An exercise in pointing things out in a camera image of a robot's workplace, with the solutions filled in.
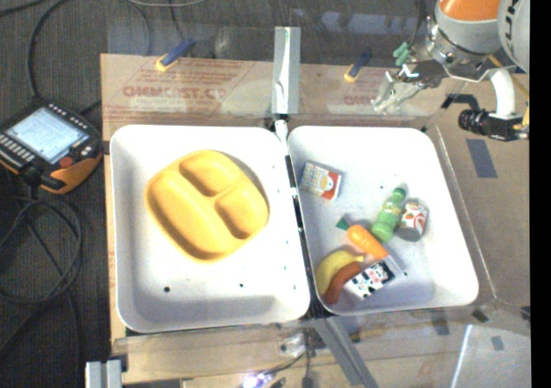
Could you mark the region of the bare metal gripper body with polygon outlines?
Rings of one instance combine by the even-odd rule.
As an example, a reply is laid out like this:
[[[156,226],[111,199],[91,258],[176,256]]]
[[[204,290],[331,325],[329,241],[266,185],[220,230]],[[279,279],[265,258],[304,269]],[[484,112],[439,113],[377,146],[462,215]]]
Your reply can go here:
[[[397,57],[402,83],[437,86],[445,77],[479,82],[492,68],[499,50],[497,22],[467,22],[445,15],[429,16],[422,38]]]

